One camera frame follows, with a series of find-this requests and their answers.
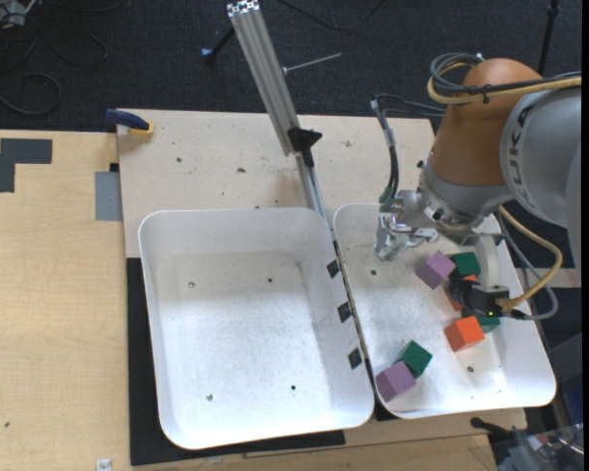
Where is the black cylinder on white bracket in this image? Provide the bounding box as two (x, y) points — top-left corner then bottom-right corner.
(448, 235), (510, 319)

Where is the white plastic tray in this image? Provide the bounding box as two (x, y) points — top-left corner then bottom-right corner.
(137, 206), (376, 451)
(332, 202), (558, 420)

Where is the thin black and white rod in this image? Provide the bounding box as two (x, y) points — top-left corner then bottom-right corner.
(297, 150), (373, 365)

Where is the purple cube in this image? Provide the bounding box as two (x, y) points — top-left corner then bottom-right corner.
(414, 249), (457, 290)
(374, 360), (417, 403)

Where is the green cube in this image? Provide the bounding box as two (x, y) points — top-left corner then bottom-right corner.
(450, 251), (483, 280)
(396, 340), (434, 379)
(460, 308), (503, 335)

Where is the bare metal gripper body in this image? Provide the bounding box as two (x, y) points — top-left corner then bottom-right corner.
(377, 188), (488, 245)

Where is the pale wood board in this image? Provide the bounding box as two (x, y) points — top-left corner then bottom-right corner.
(116, 109), (528, 456)

